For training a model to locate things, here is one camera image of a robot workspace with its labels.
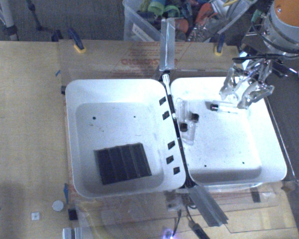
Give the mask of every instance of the gray carpet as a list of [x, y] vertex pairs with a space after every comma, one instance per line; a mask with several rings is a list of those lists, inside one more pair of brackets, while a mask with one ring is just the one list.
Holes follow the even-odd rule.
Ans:
[[[124, 31], [123, 0], [32, 0], [42, 26], [59, 29], [67, 38], [73, 27], [81, 39], [122, 40]], [[35, 29], [35, 21], [26, 0], [9, 0], [21, 41], [51, 41], [48, 32]], [[0, 40], [9, 40], [2, 31]]]

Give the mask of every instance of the white label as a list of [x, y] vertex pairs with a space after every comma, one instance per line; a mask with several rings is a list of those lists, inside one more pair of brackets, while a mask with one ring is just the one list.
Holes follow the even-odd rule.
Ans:
[[143, 30], [140, 29], [139, 26], [133, 24], [133, 28], [132, 31], [134, 34], [136, 34], [138, 36], [138, 38], [140, 38], [142, 41], [144, 42], [154, 42], [154, 40], [152, 38], [149, 37], [148, 34], [146, 34]]

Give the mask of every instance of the black connector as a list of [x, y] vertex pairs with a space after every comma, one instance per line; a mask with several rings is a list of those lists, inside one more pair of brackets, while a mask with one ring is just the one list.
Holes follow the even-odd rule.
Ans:
[[199, 224], [197, 224], [193, 221], [189, 221], [188, 224], [189, 224], [190, 228], [194, 231], [194, 233], [197, 235], [198, 238], [210, 239]]

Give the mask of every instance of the white circle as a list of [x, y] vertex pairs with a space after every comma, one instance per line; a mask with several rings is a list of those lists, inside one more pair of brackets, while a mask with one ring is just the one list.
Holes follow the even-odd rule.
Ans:
[[56, 200], [52, 205], [52, 208], [56, 212], [61, 212], [63, 210], [63, 207], [64, 207], [64, 203], [61, 200]]

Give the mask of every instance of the bin filled with objects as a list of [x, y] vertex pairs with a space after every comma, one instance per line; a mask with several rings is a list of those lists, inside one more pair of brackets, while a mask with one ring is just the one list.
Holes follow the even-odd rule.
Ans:
[[257, 0], [124, 0], [124, 40], [159, 41], [161, 19], [174, 17], [176, 41], [222, 33]]

